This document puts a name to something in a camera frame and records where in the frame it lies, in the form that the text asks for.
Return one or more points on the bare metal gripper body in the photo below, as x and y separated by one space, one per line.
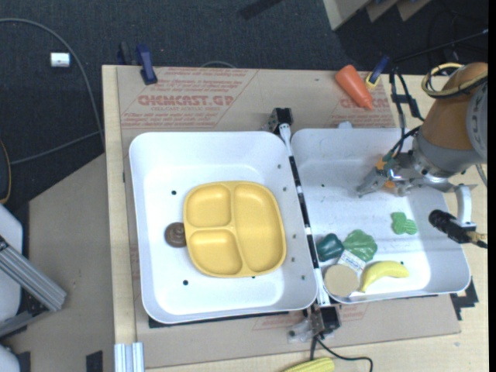
420 173

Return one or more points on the green lettuce leaf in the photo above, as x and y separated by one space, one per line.
360 244

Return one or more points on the white plastic tray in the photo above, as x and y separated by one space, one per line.
348 215
162 293

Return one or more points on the small white box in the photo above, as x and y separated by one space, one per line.
60 59

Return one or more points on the brown doughnut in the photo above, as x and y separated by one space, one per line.
174 235

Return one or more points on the yellow banana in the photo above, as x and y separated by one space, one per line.
381 271

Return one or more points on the small can with tan lid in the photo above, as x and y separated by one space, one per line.
341 281

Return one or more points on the small white packet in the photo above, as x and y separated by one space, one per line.
352 262

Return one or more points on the yellow corn cob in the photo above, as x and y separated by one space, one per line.
312 366

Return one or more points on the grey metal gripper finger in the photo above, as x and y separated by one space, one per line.
371 182
403 189

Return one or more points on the thin black and white rod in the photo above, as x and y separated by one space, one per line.
301 202

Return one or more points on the orange carrot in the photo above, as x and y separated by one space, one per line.
353 85

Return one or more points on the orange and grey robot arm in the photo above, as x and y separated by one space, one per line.
445 130

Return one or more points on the yellow divided plate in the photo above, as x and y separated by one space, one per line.
252 223

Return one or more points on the brown cardboard board red print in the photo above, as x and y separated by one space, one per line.
232 99

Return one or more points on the light green broccoli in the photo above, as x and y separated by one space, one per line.
404 224

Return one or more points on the dark green pepper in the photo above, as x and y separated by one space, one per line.
329 247

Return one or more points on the black cylinder on white bracket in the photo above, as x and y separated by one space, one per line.
449 223

